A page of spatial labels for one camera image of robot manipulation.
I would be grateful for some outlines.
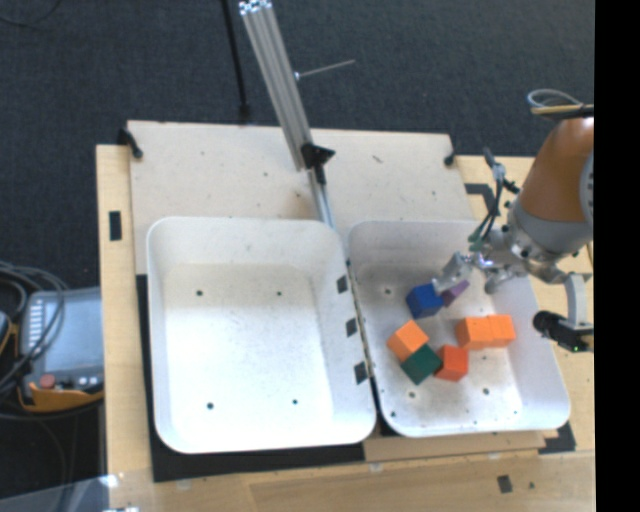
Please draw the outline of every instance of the green cube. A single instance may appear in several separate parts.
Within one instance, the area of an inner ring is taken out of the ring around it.
[[[417,386],[442,366],[442,359],[425,343],[400,366]]]

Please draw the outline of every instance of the dark floor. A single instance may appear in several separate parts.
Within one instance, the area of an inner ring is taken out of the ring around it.
[[[239,120],[222,5],[0,0],[0,260],[99,284],[96,144],[129,119]],[[274,125],[229,5],[251,121]],[[528,112],[529,91],[594,101],[595,0],[274,6],[294,69],[356,60],[300,82],[312,127],[448,133],[460,153],[533,156],[550,125]],[[95,411],[51,432],[0,420],[0,497],[62,481],[57,442],[73,479],[99,474],[98,423]]]

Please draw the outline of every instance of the red-orange cube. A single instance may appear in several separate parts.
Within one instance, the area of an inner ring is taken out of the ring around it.
[[[487,317],[493,333],[493,341],[490,347],[506,347],[516,339],[516,331],[513,328],[511,315],[489,315]]]
[[[469,373],[469,351],[453,345],[444,345],[438,351],[442,367],[434,373],[439,379],[458,382]]]
[[[481,350],[493,341],[488,318],[463,318],[456,324],[455,332],[458,345],[466,350]]]
[[[400,329],[394,332],[387,340],[387,347],[404,363],[411,354],[429,341],[425,333],[415,320],[409,320]]]

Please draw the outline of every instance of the blue cube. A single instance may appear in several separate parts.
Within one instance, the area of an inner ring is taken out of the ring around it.
[[[433,316],[444,305],[442,297],[434,290],[433,283],[416,286],[409,292],[406,301],[415,319]]]

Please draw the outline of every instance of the cube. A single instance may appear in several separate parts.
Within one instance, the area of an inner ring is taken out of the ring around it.
[[[493,342],[493,331],[488,318],[466,317],[455,327],[458,345],[466,350],[481,350]]]
[[[511,315],[489,315],[487,319],[493,333],[493,341],[488,346],[506,347],[516,339],[516,331],[513,327]]]
[[[433,316],[444,305],[442,297],[433,288],[433,283],[416,286],[409,292],[405,300],[411,311],[411,316],[415,319]]]
[[[400,365],[416,386],[440,366],[442,366],[442,359],[426,343]]]
[[[462,293],[469,288],[469,281],[464,279],[460,281],[453,288],[449,288],[448,290],[443,291],[440,296],[442,297],[442,301],[444,303],[444,307],[448,308],[451,306],[451,303],[456,300]]]
[[[403,363],[427,341],[429,341],[429,336],[415,320],[409,320],[389,337],[387,347]]]
[[[439,379],[458,382],[469,373],[469,351],[453,345],[444,345],[437,352],[442,367],[434,373]]]

